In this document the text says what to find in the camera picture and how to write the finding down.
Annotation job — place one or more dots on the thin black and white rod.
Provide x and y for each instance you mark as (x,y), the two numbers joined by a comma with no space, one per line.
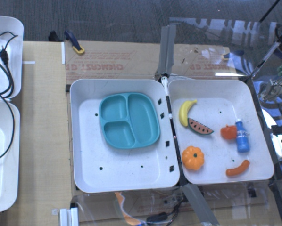
(170,116)

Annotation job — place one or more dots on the red watermelon slice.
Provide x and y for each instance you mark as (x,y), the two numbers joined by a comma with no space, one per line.
(198,127)

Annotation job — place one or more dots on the blue bottle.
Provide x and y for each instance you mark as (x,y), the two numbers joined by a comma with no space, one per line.
(242,141)

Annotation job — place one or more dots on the yellow banana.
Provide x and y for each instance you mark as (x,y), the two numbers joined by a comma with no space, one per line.
(183,112)

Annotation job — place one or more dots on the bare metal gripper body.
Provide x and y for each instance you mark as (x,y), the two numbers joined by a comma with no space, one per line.
(276,87)

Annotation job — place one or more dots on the blue divided plate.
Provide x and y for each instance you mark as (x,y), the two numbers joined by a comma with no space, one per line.
(141,119)

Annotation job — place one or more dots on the orange sausage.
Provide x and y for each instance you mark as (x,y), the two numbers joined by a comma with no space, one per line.
(237,169)

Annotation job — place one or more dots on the white plastic tray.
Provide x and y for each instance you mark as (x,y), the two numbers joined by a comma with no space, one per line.
(4,173)
(13,27)
(216,149)
(122,171)

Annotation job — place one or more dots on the orange tomato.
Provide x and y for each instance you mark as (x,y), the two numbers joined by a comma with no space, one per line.
(227,132)

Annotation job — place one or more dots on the orange pumpkin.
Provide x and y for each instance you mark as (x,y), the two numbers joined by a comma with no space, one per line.
(193,158)

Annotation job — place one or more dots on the brown cardboard board red print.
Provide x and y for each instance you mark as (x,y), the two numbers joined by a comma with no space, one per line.
(108,65)

